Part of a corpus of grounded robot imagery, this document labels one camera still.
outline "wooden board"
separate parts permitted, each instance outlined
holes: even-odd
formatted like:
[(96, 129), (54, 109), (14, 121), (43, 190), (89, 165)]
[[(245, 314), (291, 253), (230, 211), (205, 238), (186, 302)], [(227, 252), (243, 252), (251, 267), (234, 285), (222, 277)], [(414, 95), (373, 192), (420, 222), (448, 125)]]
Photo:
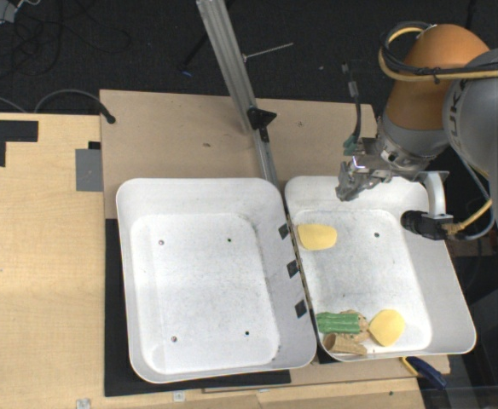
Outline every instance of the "wooden board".
[[(77, 192), (75, 175), (75, 150), (100, 140), (100, 119), (18, 113), (0, 119), (39, 122), (38, 142), (7, 143), (0, 167), (0, 407), (73, 409), (88, 398), (92, 408), (277, 409), (285, 401), (302, 408), (337, 397), (350, 407), (366, 396), (383, 399), (382, 407), (423, 407), (415, 379), (403, 378), (409, 375), (395, 360), (308, 366), (293, 372), (293, 385), (317, 377), (327, 384), (288, 391), (196, 389), (185, 393), (185, 403), (173, 403), (172, 393), (104, 397), (103, 193)], [(371, 380), (377, 377), (384, 380)], [(334, 383), (351, 380), (358, 382)], [(404, 403), (390, 391), (404, 395)]]
[[(117, 118), (101, 126), (107, 218), (116, 218), (116, 192), (132, 178), (261, 176), (230, 97), (102, 90), (101, 101)], [(269, 138), (281, 189), (295, 176), (339, 173), (355, 106), (258, 99), (258, 107), (277, 113)], [(372, 107), (362, 105), (362, 135), (375, 134)]]

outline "metal rod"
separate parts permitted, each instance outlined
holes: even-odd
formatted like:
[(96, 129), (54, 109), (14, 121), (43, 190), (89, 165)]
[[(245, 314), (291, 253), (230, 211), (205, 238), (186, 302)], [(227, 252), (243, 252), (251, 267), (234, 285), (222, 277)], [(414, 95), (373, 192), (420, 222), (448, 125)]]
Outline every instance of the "metal rod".
[[(226, 8), (229, 9), (232, 4), (234, 4), (236, 0), (228, 0), (226, 2)], [(204, 46), (205, 43), (207, 43), (207, 40), (209, 37), (207, 36), (207, 33), (204, 34), (200, 40), (196, 43), (196, 45), (192, 48), (190, 53), (188, 53), (187, 57), (184, 59), (183, 62), (181, 62), (177, 68), (179, 69), (180, 72), (186, 72), (188, 70), (188, 64), (192, 61), (192, 59), (198, 54), (200, 49)]]
[[(250, 107), (257, 107), (257, 100), (224, 0), (196, 0), (196, 4), (223, 73), (224, 82), (240, 114), (241, 128), (247, 133), (252, 130), (247, 111)], [(262, 141), (258, 130), (252, 130), (252, 134), (262, 177), (279, 187), (269, 143)]]
[(272, 49), (266, 49), (263, 51), (259, 51), (257, 53), (251, 53), (250, 55), (241, 55), (241, 57), (243, 58), (244, 62), (247, 62), (247, 60), (249, 58), (253, 58), (255, 56), (260, 56), (260, 55), (265, 55), (266, 53), (271, 53), (273, 51), (277, 51), (277, 50), (281, 50), (281, 49), (286, 49), (287, 47), (291, 47), (292, 45), (294, 45), (294, 43), (283, 44), (283, 45), (280, 45), (278, 47), (274, 47)]

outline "yellow object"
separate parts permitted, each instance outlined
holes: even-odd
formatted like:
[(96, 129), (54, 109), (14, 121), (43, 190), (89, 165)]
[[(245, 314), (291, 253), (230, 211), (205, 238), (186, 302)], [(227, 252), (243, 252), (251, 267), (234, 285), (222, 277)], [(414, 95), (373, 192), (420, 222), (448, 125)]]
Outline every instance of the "yellow object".
[(323, 224), (300, 224), (298, 237), (307, 250), (324, 250), (336, 244), (338, 234), (335, 228)]
[(408, 361), (406, 360), (406, 356), (403, 356), (401, 358), (401, 362), (404, 366), (406, 366), (406, 369), (409, 370), (412, 374), (414, 374), (415, 376), (419, 376), (419, 373), (414, 369), (413, 366), (411, 366)]
[[(424, 29), (421, 29), (419, 27), (405, 27), (395, 32), (393, 35), (391, 35), (388, 43), (391, 44), (395, 38), (400, 37), (404, 33), (410, 33), (410, 32), (424, 32)], [(403, 82), (435, 82), (437, 79), (452, 80), (459, 78), (498, 78), (498, 70), (479, 71), (478, 69), (475, 69), (474, 72), (463, 72), (463, 73), (452, 72), (450, 74), (437, 74), (437, 75), (401, 74), (399, 72), (393, 72), (392, 70), (389, 69), (389, 67), (385, 63), (384, 53), (382, 49), (380, 49), (378, 53), (378, 63), (382, 71), (385, 74), (387, 74), (390, 78), (401, 80)]]
[(404, 326), (402, 315), (394, 309), (384, 309), (372, 318), (368, 331), (378, 344), (389, 347), (402, 335)]
[(446, 230), (446, 232), (448, 232), (448, 235), (455, 235), (456, 233), (461, 232), (461, 230), (465, 229), (467, 226), (474, 223), (478, 218), (480, 218), (483, 214), (485, 214), (486, 210), (489, 209), (491, 204), (492, 201), (491, 199), (489, 199), (486, 203), (484, 203), (484, 206), (482, 206), (474, 214), (469, 216), (465, 221), (443, 224), (443, 229)]
[[(389, 42), (405, 32), (419, 29), (408, 27), (396, 32)], [(442, 68), (443, 70), (461, 69), (468, 62), (489, 51), (489, 47), (473, 32), (464, 27), (452, 24), (442, 24), (426, 29), (420, 33), (414, 45), (404, 59), (404, 64), (418, 68)], [(380, 65), (384, 65), (383, 50), (380, 49)], [(399, 78), (391, 89), (389, 99), (385, 104), (385, 114), (395, 125), (408, 130), (440, 130), (443, 128), (443, 103), (448, 92), (451, 79), (469, 77), (491, 77), (491, 74), (481, 75), (477, 68), (473, 74), (457, 73), (452, 75), (417, 75), (411, 73), (388, 72), (388, 67), (382, 70), (390, 77)]]

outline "plastic tray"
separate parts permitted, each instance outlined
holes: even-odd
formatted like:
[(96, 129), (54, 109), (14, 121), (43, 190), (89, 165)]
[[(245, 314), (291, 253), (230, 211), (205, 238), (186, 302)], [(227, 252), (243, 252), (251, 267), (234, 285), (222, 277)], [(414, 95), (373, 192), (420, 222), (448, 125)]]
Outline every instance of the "plastic tray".
[(350, 202), (339, 201), (337, 186), (338, 178), (329, 176), (296, 177), (286, 186), (295, 231), (319, 223), (338, 232), (330, 249), (298, 247), (314, 313), (355, 309), (371, 320), (394, 308), (406, 328), (390, 347), (367, 340), (367, 356), (329, 354), (346, 361), (470, 351), (476, 332), (446, 244), (400, 223), (406, 210), (427, 211), (423, 186), (396, 177)]
[(130, 362), (152, 383), (307, 365), (316, 336), (281, 195), (262, 179), (117, 193)]

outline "black mat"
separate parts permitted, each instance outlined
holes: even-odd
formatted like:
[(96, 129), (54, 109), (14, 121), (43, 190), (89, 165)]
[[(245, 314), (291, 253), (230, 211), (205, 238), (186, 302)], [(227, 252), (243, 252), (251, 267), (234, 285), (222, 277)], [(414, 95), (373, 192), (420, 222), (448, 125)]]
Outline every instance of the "black mat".
[(145, 382), (133, 371), (128, 354), (124, 280), (117, 220), (105, 221), (107, 242), (105, 286), (105, 396), (146, 394), (180, 389), (269, 386), (291, 382), (288, 370), (236, 374), (178, 383)]

